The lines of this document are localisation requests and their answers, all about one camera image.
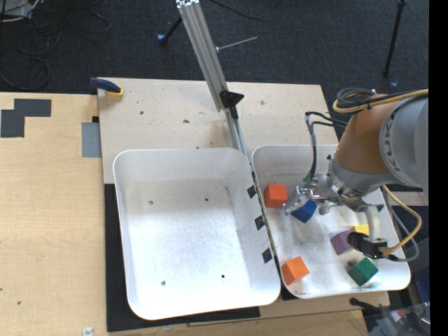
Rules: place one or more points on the purple cube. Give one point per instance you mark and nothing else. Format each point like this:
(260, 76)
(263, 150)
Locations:
(341, 242)

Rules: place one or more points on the orange cube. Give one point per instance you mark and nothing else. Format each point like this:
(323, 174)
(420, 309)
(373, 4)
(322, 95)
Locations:
(294, 270)

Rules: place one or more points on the yellow cube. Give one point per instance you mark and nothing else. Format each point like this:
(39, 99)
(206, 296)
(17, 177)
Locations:
(361, 229)

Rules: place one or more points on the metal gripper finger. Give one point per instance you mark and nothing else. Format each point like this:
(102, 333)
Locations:
(327, 206)
(295, 204)

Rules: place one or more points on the white plastic tray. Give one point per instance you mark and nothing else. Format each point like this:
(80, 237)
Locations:
(189, 229)
(315, 243)

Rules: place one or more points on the blue cube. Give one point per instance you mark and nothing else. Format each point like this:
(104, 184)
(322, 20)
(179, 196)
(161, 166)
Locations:
(305, 213)

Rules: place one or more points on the pale wood board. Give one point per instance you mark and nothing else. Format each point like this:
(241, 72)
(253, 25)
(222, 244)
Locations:
(157, 124)

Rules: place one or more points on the green cube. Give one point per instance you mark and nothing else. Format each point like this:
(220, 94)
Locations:
(363, 271)

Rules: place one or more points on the red-orange cube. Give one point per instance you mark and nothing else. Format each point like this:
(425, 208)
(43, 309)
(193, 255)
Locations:
(275, 194)

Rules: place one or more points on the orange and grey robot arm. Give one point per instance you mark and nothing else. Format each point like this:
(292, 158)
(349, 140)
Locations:
(388, 142)

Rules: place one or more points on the black cylinder on white bracket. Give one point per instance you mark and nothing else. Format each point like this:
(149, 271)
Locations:
(365, 243)

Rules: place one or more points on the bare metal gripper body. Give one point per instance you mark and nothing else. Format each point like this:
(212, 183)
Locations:
(323, 189)

